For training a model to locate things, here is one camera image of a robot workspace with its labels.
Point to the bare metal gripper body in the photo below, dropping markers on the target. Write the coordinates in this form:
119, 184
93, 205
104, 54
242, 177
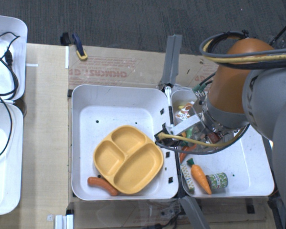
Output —
216, 129

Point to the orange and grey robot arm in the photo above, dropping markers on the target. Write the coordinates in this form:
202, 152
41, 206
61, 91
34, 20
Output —
231, 78

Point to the red can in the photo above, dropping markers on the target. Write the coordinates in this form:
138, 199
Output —
213, 137

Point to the green toy vegetable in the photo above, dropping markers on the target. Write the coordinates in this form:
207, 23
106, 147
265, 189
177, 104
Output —
189, 132

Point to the white and orange carton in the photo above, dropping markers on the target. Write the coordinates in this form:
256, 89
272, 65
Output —
184, 112

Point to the small orange carrot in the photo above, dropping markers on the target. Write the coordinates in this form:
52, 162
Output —
183, 154

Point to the white plastic tray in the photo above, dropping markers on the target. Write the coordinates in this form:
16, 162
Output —
248, 165
89, 137

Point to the thin black and white rod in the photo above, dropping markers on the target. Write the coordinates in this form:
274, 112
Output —
170, 113

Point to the large orange carrot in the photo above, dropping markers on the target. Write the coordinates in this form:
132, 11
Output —
199, 175

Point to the green can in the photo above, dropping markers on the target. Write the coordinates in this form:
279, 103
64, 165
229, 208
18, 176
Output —
218, 180

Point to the white and green carton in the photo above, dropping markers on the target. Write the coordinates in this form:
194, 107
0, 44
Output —
187, 177

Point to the yellow divided plate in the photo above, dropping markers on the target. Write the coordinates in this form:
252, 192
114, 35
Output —
131, 159

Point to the brown cardboard board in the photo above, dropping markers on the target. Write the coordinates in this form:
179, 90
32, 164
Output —
126, 72

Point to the orange sausage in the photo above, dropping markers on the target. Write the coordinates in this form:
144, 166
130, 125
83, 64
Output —
101, 183

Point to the black cylinder on white bracket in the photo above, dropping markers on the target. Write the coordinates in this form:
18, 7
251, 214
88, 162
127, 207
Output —
184, 124

